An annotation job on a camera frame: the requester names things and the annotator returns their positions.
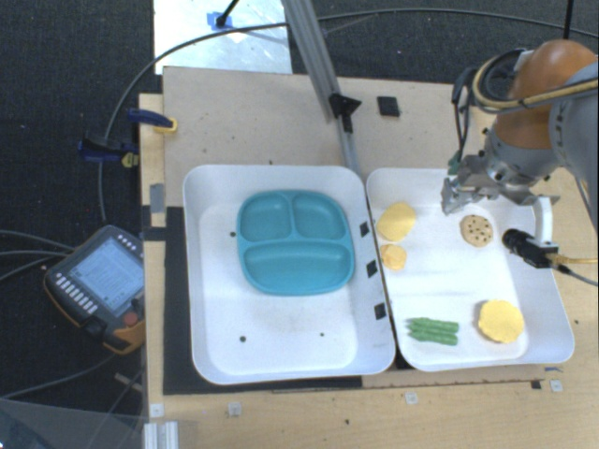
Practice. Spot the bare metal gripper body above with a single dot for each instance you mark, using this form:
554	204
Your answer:
477	176

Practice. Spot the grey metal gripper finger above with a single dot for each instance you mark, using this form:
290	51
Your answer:
470	196
449	199

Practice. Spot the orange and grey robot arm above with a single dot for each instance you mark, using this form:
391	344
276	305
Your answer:
538	91

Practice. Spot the brown chocolate chip biscuit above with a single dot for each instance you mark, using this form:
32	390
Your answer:
476	231

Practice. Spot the large yellow toy crisp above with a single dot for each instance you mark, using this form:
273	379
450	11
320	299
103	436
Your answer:
396	222

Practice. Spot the small yellow toy crisp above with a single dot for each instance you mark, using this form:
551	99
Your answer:
393	256

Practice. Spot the white plastic tray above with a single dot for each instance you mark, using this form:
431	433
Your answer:
449	288
281	335

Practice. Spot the small black block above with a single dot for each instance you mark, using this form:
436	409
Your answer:
389	106

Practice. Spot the yellow round toy pancake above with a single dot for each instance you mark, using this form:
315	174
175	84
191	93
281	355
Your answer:
501	321

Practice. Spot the green toy asparagus bundle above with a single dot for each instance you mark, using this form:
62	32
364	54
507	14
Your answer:
433	331

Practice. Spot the blue divided plate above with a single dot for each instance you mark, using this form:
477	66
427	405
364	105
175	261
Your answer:
295	250

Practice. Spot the pale brown flat board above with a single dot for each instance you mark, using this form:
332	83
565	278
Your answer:
252	120

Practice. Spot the black cylinder on white bracket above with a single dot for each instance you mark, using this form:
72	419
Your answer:
526	246

